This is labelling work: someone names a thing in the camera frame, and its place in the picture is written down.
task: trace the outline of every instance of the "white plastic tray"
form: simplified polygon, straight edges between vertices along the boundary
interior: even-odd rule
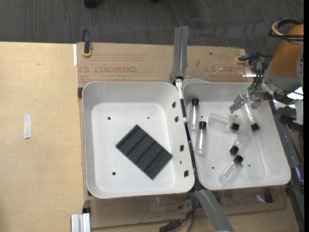
[[[86,181],[91,194],[104,199],[184,193],[193,187],[193,167],[180,99],[173,85],[89,83],[83,88],[83,108]],[[173,155],[154,180],[116,148],[135,125]]]
[[[199,99],[201,118],[208,121],[210,113],[229,117],[240,124],[239,130],[246,130],[251,141],[238,154],[244,161],[239,175],[229,185],[223,185],[218,177],[221,170],[235,156],[229,153],[231,143],[237,133],[224,133],[207,125],[206,155],[196,155],[197,173],[201,184],[211,190],[237,189],[263,186],[285,185],[291,179],[285,152],[277,131],[268,102],[263,102],[254,110],[260,130],[252,132],[246,125],[241,110],[230,113],[229,106],[239,93],[247,93],[247,83],[188,83],[183,87],[186,110],[191,100]],[[193,146],[196,134],[190,132]]]

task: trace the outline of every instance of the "small metal piece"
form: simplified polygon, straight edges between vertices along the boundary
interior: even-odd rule
[[[71,232],[91,232],[90,213],[71,215],[70,226]]]
[[[248,96],[246,94],[240,93],[234,100],[234,104],[229,107],[231,113],[241,108],[247,102],[248,102]]]
[[[31,115],[24,115],[24,139],[31,137]]]
[[[174,35],[174,57],[173,69],[169,76],[172,83],[176,77],[185,77],[185,69],[188,66],[187,45],[189,38],[189,27],[184,26],[175,29]]]

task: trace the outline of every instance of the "metal bracket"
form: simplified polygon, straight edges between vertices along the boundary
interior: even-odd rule
[[[71,215],[71,232],[91,232],[90,213]]]
[[[241,108],[247,102],[248,102],[248,96],[246,94],[240,93],[239,95],[237,95],[236,99],[234,100],[234,104],[229,107],[231,113]]]
[[[171,83],[174,82],[176,77],[181,79],[185,77],[185,69],[188,66],[188,57],[187,57],[188,38],[189,38],[188,26],[175,29],[173,69],[169,76],[169,80]]]

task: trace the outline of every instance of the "wooden board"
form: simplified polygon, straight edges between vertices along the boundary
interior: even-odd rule
[[[0,231],[67,232],[83,206],[72,44],[0,43],[0,90]]]

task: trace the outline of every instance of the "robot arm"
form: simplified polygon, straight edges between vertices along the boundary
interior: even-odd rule
[[[279,28],[295,25],[286,35],[279,32]],[[297,19],[287,18],[275,22],[269,32],[271,37],[279,38],[279,44],[270,64],[264,63],[263,57],[256,65],[256,77],[248,87],[247,94],[239,94],[230,106],[230,111],[241,108],[248,99],[254,105],[266,100],[275,100],[284,105],[294,104],[297,119],[282,117],[281,123],[303,135],[303,100],[293,100],[287,95],[303,88],[304,65],[304,23]]]

